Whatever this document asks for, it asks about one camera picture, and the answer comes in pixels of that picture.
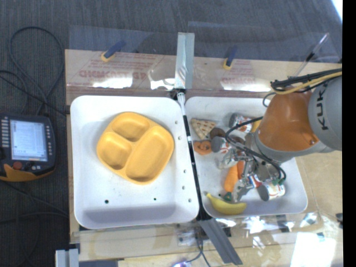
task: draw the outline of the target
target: orange donut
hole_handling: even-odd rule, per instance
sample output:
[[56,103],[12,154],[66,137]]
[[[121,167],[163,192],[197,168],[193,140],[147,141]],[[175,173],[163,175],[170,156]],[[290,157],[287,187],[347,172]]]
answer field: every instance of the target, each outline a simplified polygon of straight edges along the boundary
[[211,142],[209,140],[195,141],[193,144],[193,148],[200,155],[207,155],[212,152]]

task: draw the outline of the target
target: yellow plate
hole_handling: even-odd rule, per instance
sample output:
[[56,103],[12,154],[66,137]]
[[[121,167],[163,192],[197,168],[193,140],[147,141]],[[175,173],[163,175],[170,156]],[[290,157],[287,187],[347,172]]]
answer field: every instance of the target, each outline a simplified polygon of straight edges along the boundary
[[104,130],[96,153],[111,171],[143,185],[162,173],[173,149],[173,137],[165,128],[143,115],[124,112]]

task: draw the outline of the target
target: yellow cable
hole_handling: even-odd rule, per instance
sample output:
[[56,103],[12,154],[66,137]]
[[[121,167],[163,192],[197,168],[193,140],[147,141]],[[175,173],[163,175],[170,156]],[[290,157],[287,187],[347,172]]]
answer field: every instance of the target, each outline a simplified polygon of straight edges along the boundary
[[334,78],[334,77],[338,77],[338,76],[341,76],[343,74],[342,71],[340,72],[336,72],[336,73],[332,73],[332,74],[329,74],[329,75],[325,75],[323,77],[319,77],[317,79],[314,79],[314,80],[311,80],[307,83],[303,83],[302,85],[299,85],[297,87],[294,87],[293,89],[290,89],[290,90],[287,90],[287,91],[278,91],[278,90],[274,90],[274,92],[276,94],[280,94],[280,95],[285,95],[285,94],[290,94],[290,93],[293,93],[295,91],[298,91],[302,88],[306,88],[308,87],[309,85],[312,85],[312,84],[315,84],[315,83],[319,83],[321,81],[324,81],[324,80],[327,80],[327,79],[331,79],[331,78]]

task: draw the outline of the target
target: white tray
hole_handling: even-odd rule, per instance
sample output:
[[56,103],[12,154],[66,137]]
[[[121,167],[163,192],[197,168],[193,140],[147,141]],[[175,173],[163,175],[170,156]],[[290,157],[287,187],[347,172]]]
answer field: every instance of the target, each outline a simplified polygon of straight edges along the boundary
[[[186,102],[186,114],[189,121],[192,140],[200,140],[194,129],[191,127],[192,118],[201,118],[216,122],[216,127],[221,127],[227,131],[230,116],[239,113],[246,117],[260,117],[264,114],[266,107],[262,104],[262,99],[258,98],[223,98],[223,97],[192,97]],[[240,137],[245,137],[243,132],[235,133]],[[282,164],[286,172],[287,179],[284,183],[285,195],[262,201],[256,189],[253,189],[243,196],[242,201],[247,203],[245,211],[238,216],[226,216],[217,212],[206,197],[209,192],[213,196],[224,195],[223,183],[228,173],[228,169],[219,170],[216,161],[222,159],[222,154],[214,152],[201,156],[194,153],[199,185],[204,209],[212,217],[236,218],[258,215],[294,214],[306,209],[308,198],[300,177],[300,172],[295,159],[291,159]]]
[[[172,134],[175,147],[151,184],[133,184],[99,161],[97,142],[121,112],[140,113]],[[74,213],[88,229],[184,223],[196,218],[199,202],[181,109],[162,97],[81,96],[71,105]]]

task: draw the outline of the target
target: button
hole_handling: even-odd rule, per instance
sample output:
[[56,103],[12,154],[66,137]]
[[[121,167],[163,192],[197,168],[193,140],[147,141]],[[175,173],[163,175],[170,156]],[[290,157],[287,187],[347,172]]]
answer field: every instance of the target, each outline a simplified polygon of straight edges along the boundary
[[12,165],[15,170],[20,170],[22,168],[22,163],[20,161],[15,161]]

